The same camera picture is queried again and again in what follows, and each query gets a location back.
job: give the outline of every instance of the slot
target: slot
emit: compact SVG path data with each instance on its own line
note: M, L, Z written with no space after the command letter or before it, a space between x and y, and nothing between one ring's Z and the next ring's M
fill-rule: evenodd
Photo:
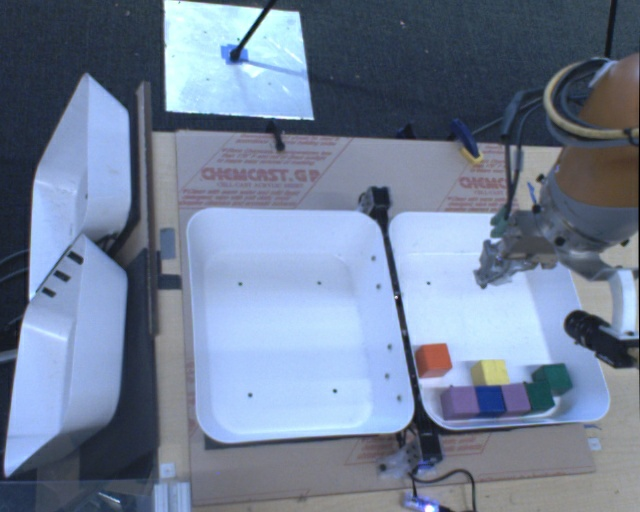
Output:
M57 277L58 279L60 279L61 281L64 281L65 283L66 283L69 279L71 279L71 276L70 276L70 275L65 274L64 272L61 272L61 271L59 271L59 270L56 270L56 271L53 273L53 275L54 275L55 277Z
M69 254L67 254L67 258L71 261L75 261L78 265L82 265L84 263L84 258L77 252L70 251Z

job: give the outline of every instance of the black rod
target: black rod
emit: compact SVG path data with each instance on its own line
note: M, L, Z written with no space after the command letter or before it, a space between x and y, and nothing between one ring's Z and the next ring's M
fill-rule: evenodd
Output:
M253 25L251 25L249 32L247 32L246 35L242 38L242 41L240 41L240 44L238 44L238 46L236 46L233 50L231 50L231 52L229 53L229 58L231 59L231 62L238 62L240 60L240 54L242 53L243 48L249 42L249 39L251 39L251 36L253 35L253 33L258 29L258 27L260 26L260 23L262 23L262 20L264 20L267 17L267 14L269 14L269 11L273 8L274 5L276 5L277 1L278 0L269 0L269 3L262 10L262 12L260 13L260 16L258 16L258 19L256 19Z
M609 25L607 26L607 41L604 46L604 56L611 58L611 46L613 45L613 29L616 24L616 10L618 9L618 0L611 0L609 8Z

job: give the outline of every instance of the wooden table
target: wooden table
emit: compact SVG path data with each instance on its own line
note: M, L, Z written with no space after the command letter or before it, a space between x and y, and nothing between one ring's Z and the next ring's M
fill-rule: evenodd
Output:
M154 197L156 225L178 230L176 194L175 136L153 135ZM521 183L548 170L557 156L557 148L529 148L525 175ZM519 194L526 201L526 187ZM625 249L611 249L610 263L637 266L638 236ZM163 262L163 271L180 273L179 258ZM584 309L609 318L611 298L608 286L587 283L576 278L576 288ZM160 408L160 463L175 464L177 476L189 479L189 447L184 373L184 336L182 292L164 290L159 296L160 334L156 342L158 395ZM560 510L638 510L640 504L640 413L637 370L613 370L603 365L611 395L607 416L588 429L597 438L601 450L594 452L597 471L580 476L559 476L518 481L478 484L478 509L486 512L560 511ZM470 508L468 485L450 485L422 490L455 511ZM217 512L328 512L403 510L399 491L380 491L325 496L299 500L253 502L196 508Z

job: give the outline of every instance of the cardboard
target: cardboard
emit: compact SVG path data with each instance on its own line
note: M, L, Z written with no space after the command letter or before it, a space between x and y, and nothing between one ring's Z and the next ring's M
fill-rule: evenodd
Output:
M451 142L212 132L176 134L182 273L184 232L207 207L355 209L370 186L388 186L401 211L494 212L504 203L504 152L481 145L471 165ZM537 152L535 176L557 153ZM183 279L189 297L188 279ZM395 436L220 445L206 440L194 412L190 301L183 300L192 501L207 505L407 488L378 476L378 461L398 450ZM459 467L478 481L595 471L581 425L441 436L444 461L425 477ZM455 478L447 483L455 483Z

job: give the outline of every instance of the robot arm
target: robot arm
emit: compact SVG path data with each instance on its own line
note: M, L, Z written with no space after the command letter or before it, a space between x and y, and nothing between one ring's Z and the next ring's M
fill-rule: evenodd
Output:
M600 255L638 231L639 64L640 54L619 62L593 59L552 78L542 100L548 128L565 148L539 179L540 201L531 211L494 217L492 236L499 240L485 241L474 272L485 288L560 262L590 281L607 281L612 322L574 312L565 329L614 367L638 366L637 269L613 268ZM592 76L592 90L576 115L567 108L570 88Z

